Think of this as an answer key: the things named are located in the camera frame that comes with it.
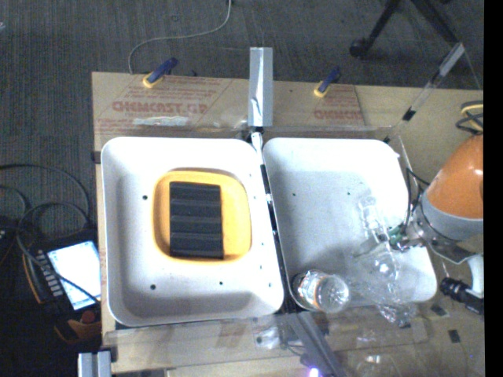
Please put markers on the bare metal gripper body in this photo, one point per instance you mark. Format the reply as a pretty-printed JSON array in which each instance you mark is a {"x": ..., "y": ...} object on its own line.
[{"x": 412, "y": 237}]

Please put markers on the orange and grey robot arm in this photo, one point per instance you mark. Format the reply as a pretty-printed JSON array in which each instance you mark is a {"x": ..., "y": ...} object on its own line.
[{"x": 456, "y": 179}]

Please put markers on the clear plastic bottle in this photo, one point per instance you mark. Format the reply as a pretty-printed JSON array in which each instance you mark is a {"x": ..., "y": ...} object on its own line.
[
  {"x": 384, "y": 267},
  {"x": 397, "y": 308},
  {"x": 371, "y": 216},
  {"x": 322, "y": 292}
]

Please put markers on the white plastic tray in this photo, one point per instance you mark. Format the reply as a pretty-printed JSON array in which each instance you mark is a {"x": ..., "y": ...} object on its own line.
[
  {"x": 314, "y": 195},
  {"x": 129, "y": 249}
]

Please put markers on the brown cardboard board red print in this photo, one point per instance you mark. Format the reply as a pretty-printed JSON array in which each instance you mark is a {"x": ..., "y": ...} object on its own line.
[{"x": 298, "y": 108}]

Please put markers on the black ribbed block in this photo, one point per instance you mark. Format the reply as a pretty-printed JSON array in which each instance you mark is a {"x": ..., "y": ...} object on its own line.
[{"x": 196, "y": 218}]

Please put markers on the orange plate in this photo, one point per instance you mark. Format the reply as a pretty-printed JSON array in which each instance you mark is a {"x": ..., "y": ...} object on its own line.
[{"x": 161, "y": 218}]

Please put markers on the black cylinder on white bracket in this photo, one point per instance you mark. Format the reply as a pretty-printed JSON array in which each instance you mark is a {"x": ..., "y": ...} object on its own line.
[{"x": 456, "y": 287}]

